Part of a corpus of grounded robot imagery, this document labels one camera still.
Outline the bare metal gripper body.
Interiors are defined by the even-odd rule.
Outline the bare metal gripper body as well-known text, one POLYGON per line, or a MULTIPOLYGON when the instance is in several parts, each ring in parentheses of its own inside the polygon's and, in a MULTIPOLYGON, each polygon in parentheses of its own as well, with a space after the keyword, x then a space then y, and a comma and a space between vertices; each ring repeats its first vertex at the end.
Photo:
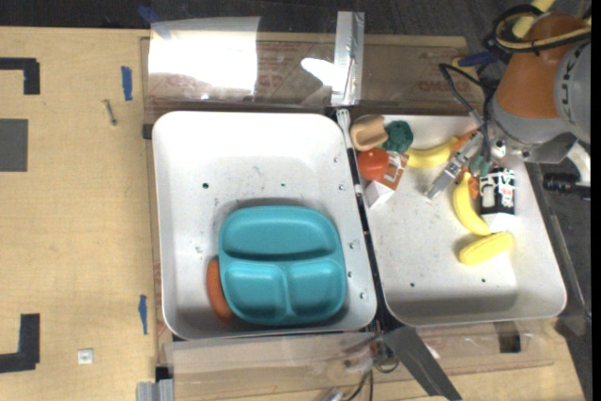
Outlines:
POLYGON ((495 167, 505 166, 509 159, 524 162, 530 154, 527 148, 482 131, 469 131, 457 139, 457 162, 469 172, 491 172, 495 167))

